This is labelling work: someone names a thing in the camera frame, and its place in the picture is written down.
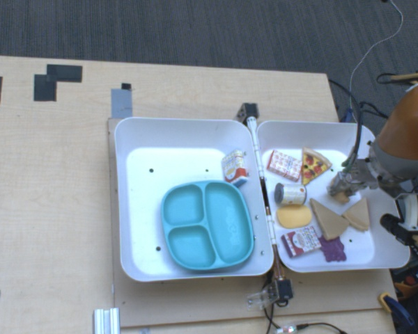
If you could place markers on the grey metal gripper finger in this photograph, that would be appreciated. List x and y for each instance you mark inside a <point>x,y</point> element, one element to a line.
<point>350,192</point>
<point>336,185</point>

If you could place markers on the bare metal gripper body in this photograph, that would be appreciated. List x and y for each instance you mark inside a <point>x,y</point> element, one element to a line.
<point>358,174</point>

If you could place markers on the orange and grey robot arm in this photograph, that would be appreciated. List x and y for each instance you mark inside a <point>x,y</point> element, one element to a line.
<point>405,127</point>

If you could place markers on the tan biscuit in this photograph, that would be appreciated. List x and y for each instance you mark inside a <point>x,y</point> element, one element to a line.
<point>342,197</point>

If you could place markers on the small tan bread slice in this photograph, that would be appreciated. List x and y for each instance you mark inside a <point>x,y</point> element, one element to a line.
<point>359,216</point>

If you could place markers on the pizza slice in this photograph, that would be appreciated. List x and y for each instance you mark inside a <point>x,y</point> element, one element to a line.
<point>311,167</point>

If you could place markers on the large tan bread slice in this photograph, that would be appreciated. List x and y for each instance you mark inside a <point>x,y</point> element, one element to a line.
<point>329,221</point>

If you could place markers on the small white and yellow can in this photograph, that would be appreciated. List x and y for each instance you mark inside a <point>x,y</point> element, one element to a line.
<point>292,194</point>

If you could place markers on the yellow round slice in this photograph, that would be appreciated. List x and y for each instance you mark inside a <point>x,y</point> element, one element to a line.
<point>294,216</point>

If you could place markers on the white plastic tray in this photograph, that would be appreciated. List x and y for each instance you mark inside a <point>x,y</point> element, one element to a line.
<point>365,249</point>
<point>143,221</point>

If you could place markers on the purple flat wavy piece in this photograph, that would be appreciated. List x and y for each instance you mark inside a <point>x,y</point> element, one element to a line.
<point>333,250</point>

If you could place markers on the dark red and white carton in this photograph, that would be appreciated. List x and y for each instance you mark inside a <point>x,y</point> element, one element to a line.
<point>301,241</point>

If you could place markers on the thin black and white rod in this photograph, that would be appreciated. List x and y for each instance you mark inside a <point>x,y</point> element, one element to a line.
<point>257,151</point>

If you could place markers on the red and white carton, blue base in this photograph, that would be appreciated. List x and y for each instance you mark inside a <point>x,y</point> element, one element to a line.
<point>234,167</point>

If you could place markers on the blue divided plate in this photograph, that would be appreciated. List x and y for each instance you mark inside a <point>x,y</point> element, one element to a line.
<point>230,221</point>

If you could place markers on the black cylinder on white bracket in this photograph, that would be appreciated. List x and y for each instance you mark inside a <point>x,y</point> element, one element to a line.
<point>402,226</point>

